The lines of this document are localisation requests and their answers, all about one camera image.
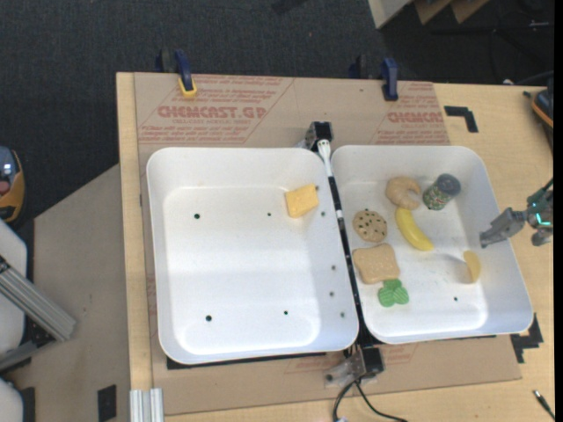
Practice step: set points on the green can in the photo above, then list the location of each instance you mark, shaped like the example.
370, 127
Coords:
440, 193

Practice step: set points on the tan bread slice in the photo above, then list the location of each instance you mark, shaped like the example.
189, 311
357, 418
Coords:
376, 264

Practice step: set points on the yellow cheese wedge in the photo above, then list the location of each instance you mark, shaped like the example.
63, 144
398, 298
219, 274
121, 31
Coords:
301, 201

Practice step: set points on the yellow banana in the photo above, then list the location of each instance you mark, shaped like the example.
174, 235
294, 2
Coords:
412, 231

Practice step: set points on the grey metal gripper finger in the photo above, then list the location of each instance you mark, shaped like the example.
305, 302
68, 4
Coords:
506, 224
543, 237

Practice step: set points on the white plastic tray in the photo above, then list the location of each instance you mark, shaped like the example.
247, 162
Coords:
246, 257
440, 297

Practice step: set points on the thin black and white rod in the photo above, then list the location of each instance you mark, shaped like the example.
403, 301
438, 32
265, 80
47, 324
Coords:
336, 196

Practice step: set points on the tan croissant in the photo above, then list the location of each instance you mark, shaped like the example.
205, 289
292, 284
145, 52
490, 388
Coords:
399, 190

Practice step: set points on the yellow potato chip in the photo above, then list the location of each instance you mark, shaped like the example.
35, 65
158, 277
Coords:
473, 265

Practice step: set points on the brown cardboard board red print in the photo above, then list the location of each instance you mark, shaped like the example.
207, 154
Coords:
334, 99

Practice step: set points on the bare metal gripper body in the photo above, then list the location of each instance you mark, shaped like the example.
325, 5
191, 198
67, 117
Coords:
543, 209

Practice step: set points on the tan chocolate chip biscuit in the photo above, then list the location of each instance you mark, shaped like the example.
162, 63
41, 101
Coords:
370, 226

